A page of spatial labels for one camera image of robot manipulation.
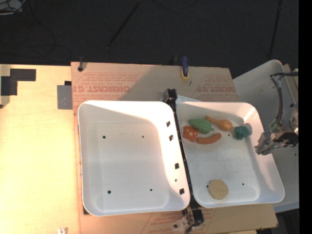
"round beige toy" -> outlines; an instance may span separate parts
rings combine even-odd
[[[209,184],[209,192],[215,199],[224,199],[229,194],[229,188],[221,179],[214,179]]]

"toy sausage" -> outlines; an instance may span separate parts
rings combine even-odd
[[[198,144],[212,144],[220,140],[222,137],[221,133],[216,133],[215,135],[211,137],[198,137],[196,139],[196,142]]]

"empty white tray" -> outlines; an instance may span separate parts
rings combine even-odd
[[[183,102],[178,105],[177,118],[181,134],[188,120],[210,116],[227,119],[233,130],[224,132],[213,124],[214,133],[222,138],[213,144],[198,144],[182,139],[189,167],[195,200],[203,207],[215,208],[258,203],[276,203],[284,197],[284,187],[272,155],[259,156],[254,150],[263,132],[257,110],[244,102]],[[235,138],[237,126],[249,124],[252,134],[242,140]],[[214,199],[209,183],[222,179],[229,188],[224,199]]]
[[[82,193],[92,215],[177,211],[190,192],[175,118],[159,101],[87,101],[78,109]]]

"white plastic container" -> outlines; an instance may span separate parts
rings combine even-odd
[[[271,155],[254,151],[262,124],[256,109],[241,102],[183,102],[177,107],[181,134],[192,118],[226,118],[250,124],[237,140],[223,132],[214,144],[182,139],[195,200],[203,207],[274,203],[284,188]],[[86,101],[78,109],[85,209],[92,215],[178,211],[190,191],[173,111],[159,101]],[[213,132],[221,132],[214,127]],[[229,194],[214,199],[207,186],[222,179]]]

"blue clamp handle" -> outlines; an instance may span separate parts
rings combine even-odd
[[[187,79],[189,77],[189,61],[187,60],[187,57],[182,57],[182,65],[182,78]]]

